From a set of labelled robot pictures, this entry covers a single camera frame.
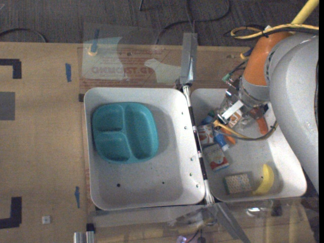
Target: teal plate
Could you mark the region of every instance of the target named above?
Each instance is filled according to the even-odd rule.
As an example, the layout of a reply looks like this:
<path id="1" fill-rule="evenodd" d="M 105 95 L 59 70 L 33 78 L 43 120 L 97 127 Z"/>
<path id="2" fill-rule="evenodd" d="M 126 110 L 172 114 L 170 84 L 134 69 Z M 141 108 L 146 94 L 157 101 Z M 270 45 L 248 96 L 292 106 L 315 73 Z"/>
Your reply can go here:
<path id="1" fill-rule="evenodd" d="M 140 103 L 111 103 L 92 115 L 94 144 L 110 163 L 130 164 L 153 158 L 158 134 L 152 112 Z"/>

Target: yellow hose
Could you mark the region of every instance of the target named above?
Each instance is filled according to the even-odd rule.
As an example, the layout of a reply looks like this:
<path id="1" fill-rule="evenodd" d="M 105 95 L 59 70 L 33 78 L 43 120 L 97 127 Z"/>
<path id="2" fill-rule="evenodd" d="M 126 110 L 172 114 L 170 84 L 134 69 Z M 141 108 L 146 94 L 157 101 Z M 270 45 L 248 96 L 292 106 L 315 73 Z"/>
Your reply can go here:
<path id="1" fill-rule="evenodd" d="M 308 18 L 308 16 L 314 11 L 314 9 L 319 5 L 319 0 L 308 0 L 304 5 L 302 10 L 293 19 L 292 24 L 302 24 Z"/>

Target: banana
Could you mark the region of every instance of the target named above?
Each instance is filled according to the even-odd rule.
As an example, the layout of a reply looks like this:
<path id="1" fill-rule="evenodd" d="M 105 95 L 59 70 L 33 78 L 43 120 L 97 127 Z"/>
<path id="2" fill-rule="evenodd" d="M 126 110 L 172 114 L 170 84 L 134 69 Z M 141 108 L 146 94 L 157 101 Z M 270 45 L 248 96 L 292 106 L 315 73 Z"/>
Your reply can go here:
<path id="1" fill-rule="evenodd" d="M 267 192 L 269 192 L 269 190 L 273 186 L 273 182 L 274 182 L 273 170 L 272 170 L 272 168 L 270 166 L 268 166 L 267 164 L 264 164 L 263 165 L 263 179 L 262 179 L 262 182 L 261 182 L 260 186 L 258 187 L 258 189 L 253 191 L 252 194 L 253 195 L 266 194 Z"/>

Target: soda can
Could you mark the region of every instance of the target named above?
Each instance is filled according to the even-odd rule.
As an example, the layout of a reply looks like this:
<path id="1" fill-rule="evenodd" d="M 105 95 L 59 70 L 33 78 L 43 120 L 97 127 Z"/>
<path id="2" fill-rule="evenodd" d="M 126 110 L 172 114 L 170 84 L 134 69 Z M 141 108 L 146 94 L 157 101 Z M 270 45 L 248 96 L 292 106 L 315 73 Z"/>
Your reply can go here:
<path id="1" fill-rule="evenodd" d="M 211 124 L 201 125 L 197 127 L 199 141 L 202 146 L 214 143 L 213 126 Z"/>

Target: small white cube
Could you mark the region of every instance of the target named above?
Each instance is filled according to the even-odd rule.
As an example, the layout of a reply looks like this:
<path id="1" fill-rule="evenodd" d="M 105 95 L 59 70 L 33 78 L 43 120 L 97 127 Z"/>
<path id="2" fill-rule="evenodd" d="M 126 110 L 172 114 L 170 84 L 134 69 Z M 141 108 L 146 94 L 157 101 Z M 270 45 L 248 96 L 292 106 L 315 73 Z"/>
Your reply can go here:
<path id="1" fill-rule="evenodd" d="M 42 223 L 43 224 L 50 224 L 51 223 L 51 216 L 50 215 L 42 216 Z"/>

